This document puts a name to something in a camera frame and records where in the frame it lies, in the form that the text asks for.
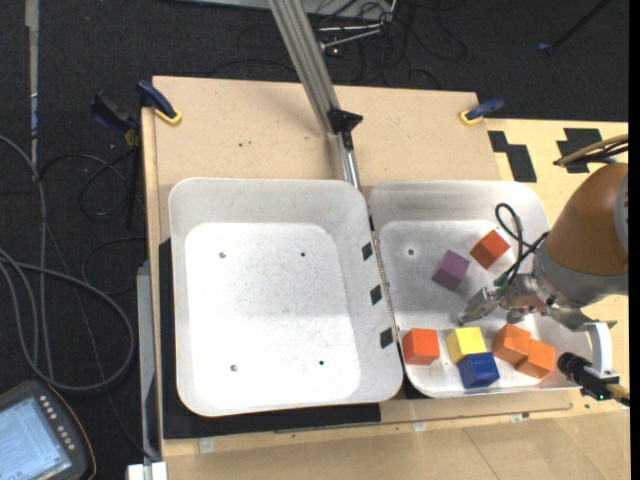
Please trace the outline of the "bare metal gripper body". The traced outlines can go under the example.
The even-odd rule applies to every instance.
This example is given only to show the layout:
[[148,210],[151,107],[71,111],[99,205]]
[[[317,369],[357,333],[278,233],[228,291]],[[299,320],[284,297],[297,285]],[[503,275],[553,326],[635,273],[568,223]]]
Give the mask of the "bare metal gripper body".
[[582,311],[585,303],[574,300],[546,278],[532,274],[517,275],[499,306],[506,312],[512,307],[536,308],[536,314],[549,317],[573,332],[586,332],[588,326],[597,323]]

